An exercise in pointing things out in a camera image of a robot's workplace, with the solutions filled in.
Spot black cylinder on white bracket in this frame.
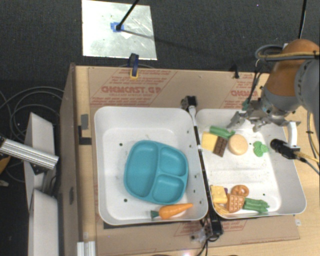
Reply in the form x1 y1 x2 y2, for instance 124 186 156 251
269 121 301 160

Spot brown pretzel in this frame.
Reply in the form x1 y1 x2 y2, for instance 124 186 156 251
230 184 250 199

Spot brown chocolate bar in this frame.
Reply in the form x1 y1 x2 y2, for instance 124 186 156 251
212 136 229 158

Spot green lettuce leaf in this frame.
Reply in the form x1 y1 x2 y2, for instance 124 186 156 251
252 140 270 158

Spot blue divided plate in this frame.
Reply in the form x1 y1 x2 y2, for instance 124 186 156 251
123 139 190 205

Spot thin black and white rod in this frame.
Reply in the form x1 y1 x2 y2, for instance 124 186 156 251
188 104 219 226

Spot brown cardboard board red print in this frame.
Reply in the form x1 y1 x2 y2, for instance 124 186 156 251
87 66 301 250

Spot yellow cheese block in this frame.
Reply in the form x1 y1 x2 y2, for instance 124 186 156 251
200 131 219 152

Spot beige round bun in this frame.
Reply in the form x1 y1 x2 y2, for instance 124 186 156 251
227 133 249 156

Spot yellow french fries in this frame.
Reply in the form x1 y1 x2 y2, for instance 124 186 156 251
212 202 230 216

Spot orange waffle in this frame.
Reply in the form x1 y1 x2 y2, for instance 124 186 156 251
225 194 246 214

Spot yellow cheese wedge with holes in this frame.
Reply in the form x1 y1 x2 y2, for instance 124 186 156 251
210 185 229 205

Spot white plastic tray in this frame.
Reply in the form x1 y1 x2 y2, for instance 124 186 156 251
194 107 308 220
93 105 210 226

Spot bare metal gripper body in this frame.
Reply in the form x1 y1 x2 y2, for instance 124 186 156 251
246 99 291 128

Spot orange carrot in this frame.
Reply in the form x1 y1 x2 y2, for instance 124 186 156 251
150 202 194 221

